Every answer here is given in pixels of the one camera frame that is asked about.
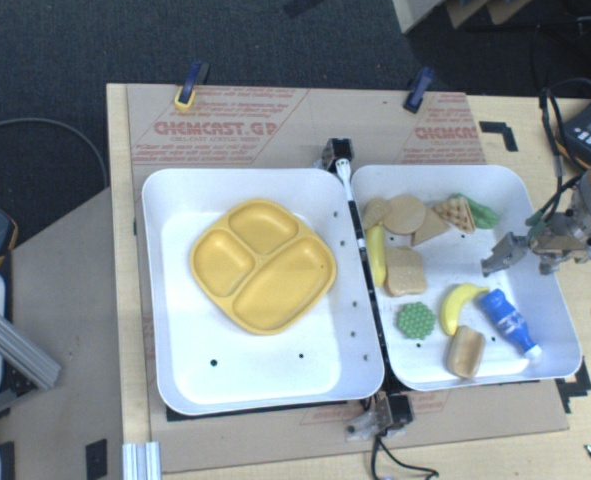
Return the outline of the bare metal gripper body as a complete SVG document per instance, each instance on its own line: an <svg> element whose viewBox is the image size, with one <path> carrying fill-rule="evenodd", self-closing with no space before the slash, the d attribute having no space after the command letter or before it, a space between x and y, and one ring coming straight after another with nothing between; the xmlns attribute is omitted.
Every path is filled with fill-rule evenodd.
<svg viewBox="0 0 591 480"><path fill-rule="evenodd" d="M541 212L527 219L530 250L541 264L591 261L591 209L568 207L546 221Z"/></svg>

